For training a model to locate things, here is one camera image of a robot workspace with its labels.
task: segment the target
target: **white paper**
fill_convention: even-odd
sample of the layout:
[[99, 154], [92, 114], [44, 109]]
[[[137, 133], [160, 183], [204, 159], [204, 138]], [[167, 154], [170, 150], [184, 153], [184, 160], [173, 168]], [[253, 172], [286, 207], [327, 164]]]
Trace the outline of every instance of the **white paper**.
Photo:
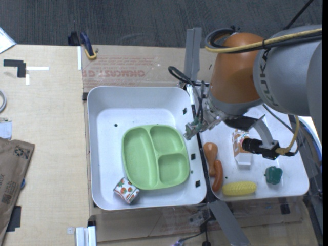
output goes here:
[[16, 45], [16, 42], [0, 27], [0, 53]]
[[12, 121], [7, 118], [0, 118], [0, 137], [4, 139], [11, 139]]

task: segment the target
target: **brown paper bag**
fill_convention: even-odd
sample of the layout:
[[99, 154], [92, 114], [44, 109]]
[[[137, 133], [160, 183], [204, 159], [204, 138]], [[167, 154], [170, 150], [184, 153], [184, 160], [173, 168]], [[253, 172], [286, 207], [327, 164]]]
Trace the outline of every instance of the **brown paper bag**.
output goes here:
[[34, 144], [0, 138], [0, 245], [21, 190]]

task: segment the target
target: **yellow cable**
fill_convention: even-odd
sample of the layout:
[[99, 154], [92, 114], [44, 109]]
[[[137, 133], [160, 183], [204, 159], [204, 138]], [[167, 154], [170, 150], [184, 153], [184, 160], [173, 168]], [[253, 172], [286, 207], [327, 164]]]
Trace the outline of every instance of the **yellow cable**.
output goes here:
[[206, 48], [206, 50], [208, 50], [210, 52], [213, 52], [213, 53], [232, 53], [232, 52], [235, 52], [235, 51], [240, 51], [240, 50], [245, 50], [245, 49], [252, 49], [252, 48], [256, 48], [256, 47], [263, 46], [263, 45], [264, 46], [265, 45], [270, 45], [272, 43], [281, 42], [281, 41], [293, 39], [293, 38], [300, 37], [300, 36], [315, 34], [315, 33], [318, 33], [318, 32], [322, 32], [322, 28], [317, 28], [317, 29], [313, 29], [313, 30], [306, 30], [306, 31], [298, 32], [298, 33], [283, 35], [283, 36], [270, 38], [270, 39], [266, 39], [266, 40], [261, 41], [261, 42], [252, 43], [252, 44], [239, 46], [239, 47], [216, 48], [216, 49], [214, 49], [214, 48], [209, 48], [209, 47], [205, 46], [205, 48]]
[[295, 116], [295, 119], [296, 119], [296, 129], [295, 129], [295, 132], [294, 132], [294, 136], [292, 138], [292, 141], [291, 143], [289, 144], [289, 146], [287, 148], [278, 148], [276, 149], [276, 152], [280, 155], [284, 155], [286, 154], [287, 152], [289, 152], [296, 140], [296, 137], [297, 137], [297, 134], [298, 134], [298, 130], [299, 130], [299, 119], [298, 119], [298, 116]]

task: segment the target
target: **white container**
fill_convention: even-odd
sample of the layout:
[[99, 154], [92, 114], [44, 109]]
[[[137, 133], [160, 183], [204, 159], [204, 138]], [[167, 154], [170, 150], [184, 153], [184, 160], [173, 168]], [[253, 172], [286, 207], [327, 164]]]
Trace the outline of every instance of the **white container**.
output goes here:
[[[271, 110], [287, 125], [291, 125], [288, 115]], [[274, 140], [279, 141], [281, 147], [288, 147], [293, 134], [277, 119], [275, 119], [262, 105], [251, 108], [246, 116], [260, 118], [265, 115], [263, 121], [270, 130]], [[214, 192], [214, 195], [224, 201], [238, 201], [249, 199], [265, 199], [274, 197], [290, 197], [304, 195], [309, 189], [309, 178], [303, 164], [300, 153], [295, 156], [279, 156], [275, 160], [263, 158], [262, 155], [251, 154], [245, 161], [237, 161], [234, 157], [232, 145], [232, 135], [235, 129], [228, 127], [223, 122], [212, 130], [201, 133], [202, 143], [213, 142], [218, 146], [218, 155], [223, 167], [223, 185], [237, 181], [253, 181], [257, 184], [254, 193], [246, 196], [224, 196], [222, 191]], [[255, 129], [249, 130], [250, 138], [260, 139]], [[297, 145], [294, 144], [291, 152], [294, 152]], [[266, 182], [265, 170], [270, 166], [276, 166], [283, 170], [279, 184], [273, 185]]]
[[162, 124], [183, 134], [185, 125], [193, 120], [186, 91], [178, 87], [96, 87], [89, 92], [87, 103], [91, 189], [97, 206], [110, 211], [192, 205], [204, 200], [207, 189], [196, 137], [185, 140], [190, 175], [184, 183], [142, 190], [130, 205], [113, 192], [117, 182], [127, 177], [121, 152], [124, 133], [132, 127]]

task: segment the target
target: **gray carpet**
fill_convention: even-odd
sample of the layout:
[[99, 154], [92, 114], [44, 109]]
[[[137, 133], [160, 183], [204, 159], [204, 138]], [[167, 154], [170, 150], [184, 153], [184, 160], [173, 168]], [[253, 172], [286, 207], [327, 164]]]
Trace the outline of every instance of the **gray carpet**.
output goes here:
[[[18, 44], [67, 45], [71, 31], [92, 44], [184, 47], [186, 31], [203, 38], [231, 25], [268, 38], [308, 0], [0, 0], [0, 27]], [[321, 24], [314, 0], [292, 27]]]

